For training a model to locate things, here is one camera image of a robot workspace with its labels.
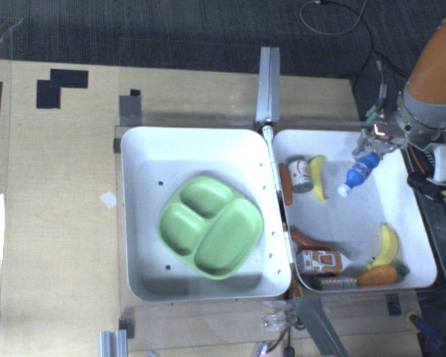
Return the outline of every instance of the black floor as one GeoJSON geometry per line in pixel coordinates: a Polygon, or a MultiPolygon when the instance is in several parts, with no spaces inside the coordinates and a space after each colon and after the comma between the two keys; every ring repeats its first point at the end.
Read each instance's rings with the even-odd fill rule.
{"type": "MultiPolygon", "coordinates": [[[[392,64],[385,62],[388,104],[394,104],[404,75],[446,16],[446,0],[370,0],[353,31],[321,36],[300,21],[307,1],[313,0],[0,0],[0,17],[24,19],[13,38],[16,60],[257,73],[259,47],[277,46],[283,74],[348,77],[352,85],[358,79],[354,93],[362,118],[380,79],[373,57],[359,74],[370,51],[369,32],[375,50],[392,64]]],[[[364,0],[332,1],[358,12],[364,0]]],[[[310,5],[305,17],[324,31],[344,30],[356,20],[333,4],[310,5]]],[[[443,295],[423,303],[446,336],[443,295]]]]}

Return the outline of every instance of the white cable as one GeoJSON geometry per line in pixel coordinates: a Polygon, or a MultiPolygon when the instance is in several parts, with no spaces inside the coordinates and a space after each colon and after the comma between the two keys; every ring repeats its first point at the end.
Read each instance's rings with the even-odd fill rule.
{"type": "Polygon", "coordinates": [[[324,35],[324,36],[339,36],[339,35],[341,35],[341,34],[346,34],[346,33],[348,33],[348,32],[351,32],[352,30],[354,30],[354,29],[360,24],[360,21],[362,20],[363,12],[365,11],[366,4],[368,3],[368,1],[369,1],[369,0],[365,0],[365,1],[363,2],[362,9],[360,10],[360,13],[358,14],[358,18],[357,18],[357,20],[355,21],[355,23],[354,23],[349,29],[342,30],[341,32],[322,32],[322,31],[320,31],[320,30],[317,30],[316,28],[313,28],[311,25],[309,25],[309,24],[304,20],[304,17],[303,17],[303,11],[304,11],[304,8],[306,8],[306,7],[307,7],[308,5],[310,5],[310,4],[322,4],[322,1],[321,1],[321,0],[314,0],[314,1],[309,1],[309,2],[305,3],[305,4],[300,8],[299,16],[300,16],[300,20],[303,22],[303,24],[304,24],[309,30],[312,30],[313,32],[315,32],[315,33],[317,33],[317,34],[322,34],[322,35],[324,35]]]}

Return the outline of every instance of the blue bottle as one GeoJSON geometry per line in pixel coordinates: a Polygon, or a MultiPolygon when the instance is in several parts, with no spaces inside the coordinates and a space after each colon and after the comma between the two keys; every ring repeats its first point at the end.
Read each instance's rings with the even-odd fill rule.
{"type": "Polygon", "coordinates": [[[362,185],[374,168],[378,166],[380,158],[374,152],[359,158],[353,167],[347,172],[345,184],[339,186],[338,193],[347,197],[353,187],[362,185]]]}

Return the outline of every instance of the can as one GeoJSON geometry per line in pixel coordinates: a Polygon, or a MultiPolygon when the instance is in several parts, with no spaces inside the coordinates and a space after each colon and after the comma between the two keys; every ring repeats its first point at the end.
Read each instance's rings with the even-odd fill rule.
{"type": "Polygon", "coordinates": [[[287,159],[286,164],[291,177],[292,191],[294,193],[305,193],[312,190],[314,184],[312,184],[309,165],[304,156],[291,156],[287,159]]]}

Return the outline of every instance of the white bottle cap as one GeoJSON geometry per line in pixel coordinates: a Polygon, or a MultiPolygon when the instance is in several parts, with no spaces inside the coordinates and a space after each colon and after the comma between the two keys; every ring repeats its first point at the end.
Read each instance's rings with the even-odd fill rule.
{"type": "Polygon", "coordinates": [[[342,197],[347,197],[350,193],[351,187],[347,184],[342,184],[341,186],[339,186],[339,188],[337,189],[337,192],[342,196],[342,197]]]}

